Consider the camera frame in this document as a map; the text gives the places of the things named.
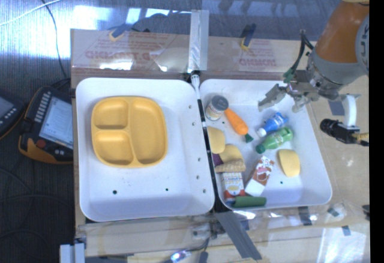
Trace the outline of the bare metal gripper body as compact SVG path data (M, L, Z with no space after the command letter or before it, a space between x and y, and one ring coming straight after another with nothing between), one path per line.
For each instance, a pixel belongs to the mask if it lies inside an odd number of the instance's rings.
M341 85L323 77L319 72L296 70L285 73L285 83L288 84L287 92L293 97L307 98L311 101L324 97L336 100Z

